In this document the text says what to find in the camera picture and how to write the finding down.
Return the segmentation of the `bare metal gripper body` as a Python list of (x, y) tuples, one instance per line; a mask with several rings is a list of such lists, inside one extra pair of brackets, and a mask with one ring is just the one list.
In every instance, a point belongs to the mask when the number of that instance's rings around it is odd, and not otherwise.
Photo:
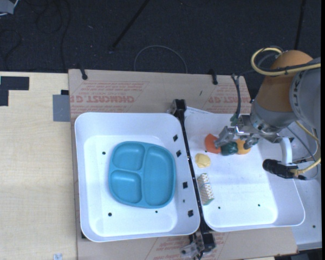
[(233, 126), (237, 136), (250, 140), (265, 139), (269, 142), (276, 142), (280, 138), (280, 127), (275, 127), (261, 120), (255, 115), (240, 115), (233, 118)]

